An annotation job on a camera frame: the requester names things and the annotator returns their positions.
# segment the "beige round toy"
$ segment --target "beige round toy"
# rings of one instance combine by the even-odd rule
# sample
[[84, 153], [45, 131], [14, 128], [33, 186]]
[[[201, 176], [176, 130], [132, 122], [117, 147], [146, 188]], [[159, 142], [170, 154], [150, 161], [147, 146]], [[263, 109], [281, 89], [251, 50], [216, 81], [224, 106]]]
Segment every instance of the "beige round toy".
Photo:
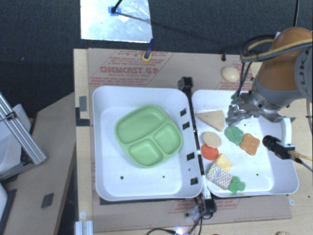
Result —
[[206, 143], [207, 146], [210, 146], [212, 148], [217, 148], [221, 145], [222, 141], [221, 138], [214, 132], [205, 132], [203, 134], [203, 142]]
[[225, 66], [222, 68], [222, 77], [229, 83], [236, 83], [239, 81], [240, 74], [235, 67]]

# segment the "white tray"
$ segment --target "white tray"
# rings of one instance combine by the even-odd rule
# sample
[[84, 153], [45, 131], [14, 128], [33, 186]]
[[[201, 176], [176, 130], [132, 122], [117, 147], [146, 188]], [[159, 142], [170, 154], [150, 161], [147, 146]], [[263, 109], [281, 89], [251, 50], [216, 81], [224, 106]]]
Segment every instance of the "white tray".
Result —
[[[210, 91], [199, 90], [192, 96], [195, 113], [223, 110], [227, 117], [230, 97], [232, 91]], [[233, 167], [230, 174], [240, 177], [245, 182], [246, 188], [243, 192], [232, 193], [223, 190], [207, 180], [209, 190], [218, 197], [238, 197], [256, 195], [291, 194], [297, 191], [299, 181], [292, 160], [281, 160], [268, 151], [262, 145], [262, 139], [266, 135], [274, 136], [280, 140], [286, 137], [291, 139], [291, 128], [284, 124], [271, 123], [263, 117], [242, 120], [236, 126], [244, 133], [250, 133], [260, 140], [258, 150], [254, 156], [247, 154], [239, 146], [229, 141], [224, 132], [218, 132], [196, 117], [196, 125], [199, 142], [202, 146], [202, 135], [206, 131], [215, 132], [222, 140], [218, 147], [219, 153], [224, 153]], [[203, 159], [203, 165], [207, 172], [213, 161]]]
[[[196, 144], [186, 95], [176, 89], [100, 87], [93, 93], [96, 189], [109, 201], [192, 198], [202, 189]], [[118, 144], [116, 122], [146, 104], [161, 107], [183, 136], [174, 156], [152, 168], [136, 165]], [[182, 125], [190, 127], [183, 130]], [[193, 159], [187, 159], [194, 153]]]

